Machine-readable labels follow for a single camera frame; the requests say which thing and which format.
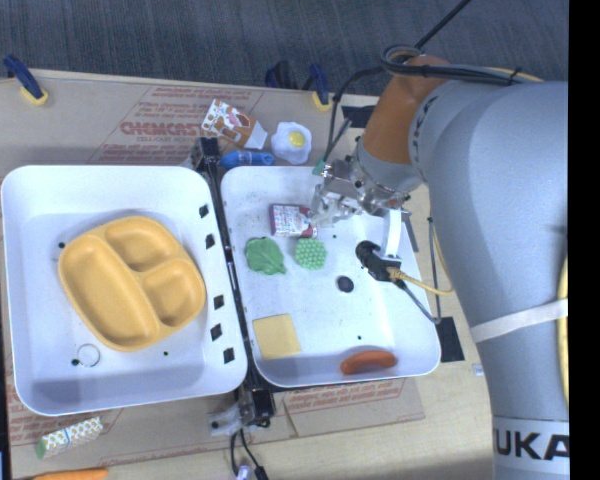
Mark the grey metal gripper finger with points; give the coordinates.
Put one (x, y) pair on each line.
(344, 211)
(320, 210)

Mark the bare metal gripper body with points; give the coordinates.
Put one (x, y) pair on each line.
(365, 190)

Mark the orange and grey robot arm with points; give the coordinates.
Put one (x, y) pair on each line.
(500, 228)

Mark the red and white packet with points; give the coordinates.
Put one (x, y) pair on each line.
(287, 219)

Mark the green peas cluster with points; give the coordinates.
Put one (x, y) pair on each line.
(310, 253)

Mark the green lettuce leaf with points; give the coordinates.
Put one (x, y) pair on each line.
(264, 256)

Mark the dark purple grape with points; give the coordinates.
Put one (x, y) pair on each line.
(345, 284)

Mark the white fried egg toy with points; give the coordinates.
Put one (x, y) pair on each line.
(292, 140)

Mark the blue plastic bottle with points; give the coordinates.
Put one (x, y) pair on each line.
(245, 159)

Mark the white plastic tray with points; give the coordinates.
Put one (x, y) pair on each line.
(45, 278)
(330, 313)

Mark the brown and white carton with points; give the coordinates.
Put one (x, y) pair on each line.
(232, 124)

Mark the yellow cheese slice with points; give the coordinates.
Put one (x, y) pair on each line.
(276, 337)

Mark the orange sausage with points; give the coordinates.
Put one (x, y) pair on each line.
(367, 361)

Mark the yellow divided plate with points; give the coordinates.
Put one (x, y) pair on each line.
(125, 288)

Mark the brown cardboard board red print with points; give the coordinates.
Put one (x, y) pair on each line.
(105, 118)

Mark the green and yellow patterned box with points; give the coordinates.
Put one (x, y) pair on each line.
(70, 437)

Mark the orange carrot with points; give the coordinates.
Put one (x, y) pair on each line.
(72, 474)

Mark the black cylinder on white bracket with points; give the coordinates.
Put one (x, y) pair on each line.
(377, 260)

